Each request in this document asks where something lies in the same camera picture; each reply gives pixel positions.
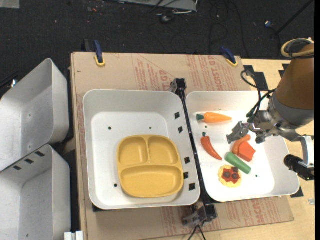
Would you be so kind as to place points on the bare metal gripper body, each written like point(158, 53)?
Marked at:
point(265, 122)

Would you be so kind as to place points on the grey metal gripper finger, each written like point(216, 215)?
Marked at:
point(261, 138)
point(238, 132)

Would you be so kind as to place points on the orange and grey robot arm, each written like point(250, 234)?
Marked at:
point(297, 84)

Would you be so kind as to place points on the orange sausage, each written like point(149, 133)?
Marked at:
point(237, 146)

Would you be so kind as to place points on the orange wedge block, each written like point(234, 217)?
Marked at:
point(247, 152)

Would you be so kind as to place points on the orange carrot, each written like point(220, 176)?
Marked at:
point(216, 117)

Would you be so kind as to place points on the green cucumber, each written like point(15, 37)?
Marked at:
point(237, 162)

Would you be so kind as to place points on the red chili pepper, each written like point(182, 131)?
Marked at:
point(210, 147)

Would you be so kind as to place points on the white plastic tray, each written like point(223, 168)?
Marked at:
point(27, 114)
point(265, 179)
point(32, 199)
point(105, 144)

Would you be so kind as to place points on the thin black rod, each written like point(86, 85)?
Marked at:
point(193, 146)

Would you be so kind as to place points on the yellow pizza slice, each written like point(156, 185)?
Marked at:
point(231, 180)

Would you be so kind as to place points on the yellow divided plate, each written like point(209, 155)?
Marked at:
point(150, 174)

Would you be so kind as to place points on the brown cardboard board, red print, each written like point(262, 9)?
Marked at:
point(150, 69)

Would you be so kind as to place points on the black computer mouse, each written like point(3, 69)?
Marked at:
point(167, 17)

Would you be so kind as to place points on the black cylinder on white bracket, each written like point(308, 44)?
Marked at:
point(295, 162)

